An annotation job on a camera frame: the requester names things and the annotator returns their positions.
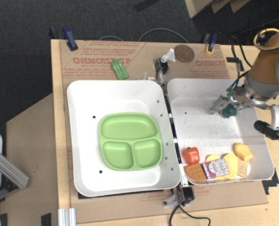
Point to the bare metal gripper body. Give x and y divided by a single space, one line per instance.
252 99

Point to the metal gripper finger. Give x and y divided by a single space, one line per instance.
219 105
240 106

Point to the green broccoli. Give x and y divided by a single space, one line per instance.
229 112

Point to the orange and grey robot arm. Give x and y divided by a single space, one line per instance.
264 65

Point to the white plastic tray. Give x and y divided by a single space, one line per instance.
207 131
87 135

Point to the yellow orange cake piece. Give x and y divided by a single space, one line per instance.
242 150

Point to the thin black and white rod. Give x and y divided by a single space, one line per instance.
172 126

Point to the yellow round slice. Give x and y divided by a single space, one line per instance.
212 158

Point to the orange bell pepper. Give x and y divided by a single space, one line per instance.
191 155

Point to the pale yellow potato chip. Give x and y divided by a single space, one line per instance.
232 165

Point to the tan bread slice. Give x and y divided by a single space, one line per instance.
243 168

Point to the brown round biscuit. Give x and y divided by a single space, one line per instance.
184 53

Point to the purple and white carton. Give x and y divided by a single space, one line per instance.
215 169

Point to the orange waffle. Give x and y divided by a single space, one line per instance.
195 172

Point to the green divided plate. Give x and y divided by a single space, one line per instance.
129 140

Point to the green asparagus bundle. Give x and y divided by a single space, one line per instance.
120 69

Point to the brown cardboard board, red print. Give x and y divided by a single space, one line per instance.
106 55

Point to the black cylinder on white bracket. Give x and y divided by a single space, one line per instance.
266 127

